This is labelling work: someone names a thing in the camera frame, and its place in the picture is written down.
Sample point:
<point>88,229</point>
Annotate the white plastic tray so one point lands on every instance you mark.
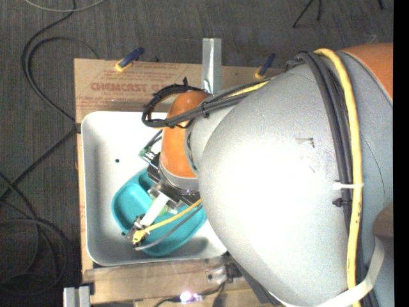
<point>105,139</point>

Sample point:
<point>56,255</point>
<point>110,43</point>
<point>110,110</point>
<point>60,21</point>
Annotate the black cylinder on white bracket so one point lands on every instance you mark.
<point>155,209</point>

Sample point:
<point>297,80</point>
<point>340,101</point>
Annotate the blue divided plate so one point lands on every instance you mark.
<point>131,200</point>

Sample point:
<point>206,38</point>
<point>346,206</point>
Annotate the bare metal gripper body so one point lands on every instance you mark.
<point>166,189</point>

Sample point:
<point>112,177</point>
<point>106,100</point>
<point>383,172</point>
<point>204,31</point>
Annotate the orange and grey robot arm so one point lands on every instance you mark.
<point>271,171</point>

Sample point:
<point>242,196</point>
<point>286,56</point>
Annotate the brown cardboard board, red print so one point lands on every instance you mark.
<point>96,75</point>

